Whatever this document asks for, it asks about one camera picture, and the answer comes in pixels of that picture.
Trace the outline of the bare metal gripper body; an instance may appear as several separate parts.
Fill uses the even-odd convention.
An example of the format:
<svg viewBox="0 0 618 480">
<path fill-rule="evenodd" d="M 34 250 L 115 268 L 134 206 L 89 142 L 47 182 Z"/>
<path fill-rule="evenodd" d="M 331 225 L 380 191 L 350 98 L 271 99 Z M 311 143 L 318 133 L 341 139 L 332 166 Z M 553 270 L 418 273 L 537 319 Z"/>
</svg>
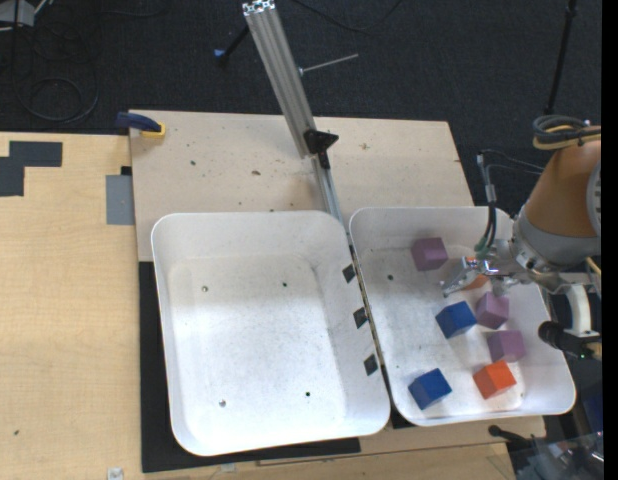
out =
<svg viewBox="0 0 618 480">
<path fill-rule="evenodd" d="M 558 291 L 558 243 L 553 239 L 494 240 L 480 250 L 480 259 L 487 262 L 489 280 L 491 276 L 509 276 L 518 279 L 518 285 L 535 284 L 548 292 Z"/>
</svg>

